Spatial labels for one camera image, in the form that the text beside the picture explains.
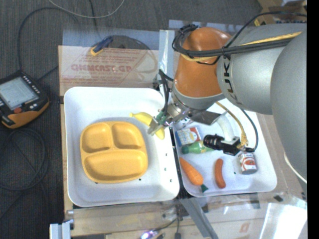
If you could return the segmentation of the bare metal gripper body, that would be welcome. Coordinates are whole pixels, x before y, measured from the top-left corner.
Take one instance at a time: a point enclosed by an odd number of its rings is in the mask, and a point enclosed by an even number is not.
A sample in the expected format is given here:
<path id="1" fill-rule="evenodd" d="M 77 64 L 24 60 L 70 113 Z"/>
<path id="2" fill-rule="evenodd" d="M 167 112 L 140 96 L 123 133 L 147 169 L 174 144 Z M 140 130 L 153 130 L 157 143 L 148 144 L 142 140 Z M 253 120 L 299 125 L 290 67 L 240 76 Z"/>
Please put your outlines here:
<path id="1" fill-rule="evenodd" d="M 222 117 L 224 114 L 210 112 L 207 110 L 196 110 L 183 105 L 172 103 L 167 108 L 166 125 L 178 123 L 184 119 L 189 119 L 193 122 L 211 125 Z"/>

